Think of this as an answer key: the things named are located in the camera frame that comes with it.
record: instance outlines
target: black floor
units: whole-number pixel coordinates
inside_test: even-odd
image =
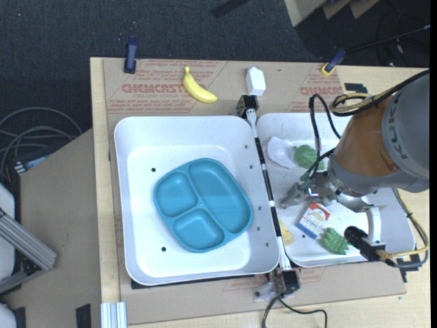
[[[0,130],[50,125],[75,133],[49,107],[91,127],[89,58],[137,57],[327,62],[430,24],[430,0],[383,0],[355,19],[349,8],[326,20],[316,10],[297,28],[284,0],[0,0]],[[430,32],[346,54],[343,64],[429,67]],[[13,137],[0,132],[0,149]]]

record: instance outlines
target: table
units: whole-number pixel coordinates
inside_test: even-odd
[[[102,58],[91,58],[90,60],[100,249],[100,288],[102,302],[116,303],[120,301],[121,292],[118,280],[111,166],[108,160],[109,133],[103,64],[104,59]],[[252,64],[261,68],[272,65],[266,62],[252,62]],[[227,62],[227,66],[243,68],[246,64]],[[287,70],[291,66],[293,64],[280,64],[282,70]],[[377,94],[419,71],[419,69],[413,68],[337,67],[337,74],[342,85],[344,83],[363,83],[372,94]],[[401,195],[425,230],[429,232],[429,191],[414,195],[401,193]],[[429,261],[420,271],[408,273],[407,279],[406,294],[402,296],[340,301],[300,307],[300,309],[324,308],[328,312],[330,327],[381,327],[385,326],[387,322],[390,322],[390,326],[398,327],[430,327]],[[132,327],[258,327],[261,323],[262,313],[262,311],[254,311],[144,323],[132,325]],[[321,327],[322,317],[297,316],[295,314],[291,316],[286,309],[280,309],[271,311],[268,324],[273,327],[288,324]]]

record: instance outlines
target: blue clip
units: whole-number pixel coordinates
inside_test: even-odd
[[[324,77],[329,77],[333,72],[337,64],[340,64],[344,60],[346,50],[341,49],[337,54],[331,59],[330,62],[325,63],[320,70]]]
[[[135,66],[137,61],[135,60],[135,54],[138,49],[138,39],[134,36],[129,37],[129,41],[126,44],[126,59],[124,61],[124,72],[135,74]]]

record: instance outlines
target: white plastic tray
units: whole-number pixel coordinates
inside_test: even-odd
[[[279,250],[251,127],[233,116],[130,117],[114,133],[122,202],[126,268],[133,280],[155,286],[267,273]],[[189,161],[222,163],[253,207],[246,232],[228,244],[194,253],[172,236],[153,201],[156,182]]]
[[[326,114],[317,113],[315,118],[322,140],[323,153],[334,148],[338,143],[338,139],[330,128]],[[337,131],[342,133],[349,117],[333,117],[333,120]],[[268,158],[266,146],[271,137],[278,137],[291,142],[293,146],[308,144],[314,147],[313,127],[309,114],[269,113],[258,120],[257,129],[266,156],[272,192],[275,201],[277,201],[278,217],[294,238],[294,242],[285,248],[290,260],[302,267],[364,261],[365,259],[360,255],[359,250],[353,246],[349,246],[346,255],[333,254],[323,248],[320,244],[320,237],[312,239],[298,229],[296,224],[302,216],[305,203],[289,206],[286,209],[279,207],[279,201],[286,196],[291,186],[299,181],[306,169],[299,166],[288,169],[274,163]],[[368,204],[374,204],[381,209],[381,241],[386,243],[386,250],[389,252],[413,250],[414,236],[410,224],[393,191],[391,189],[380,189],[375,195],[367,196],[364,200]],[[334,228],[341,235],[348,226],[356,226],[368,232],[369,223],[365,213],[355,213],[338,203],[331,204],[328,209],[332,214],[326,222],[326,227]]]

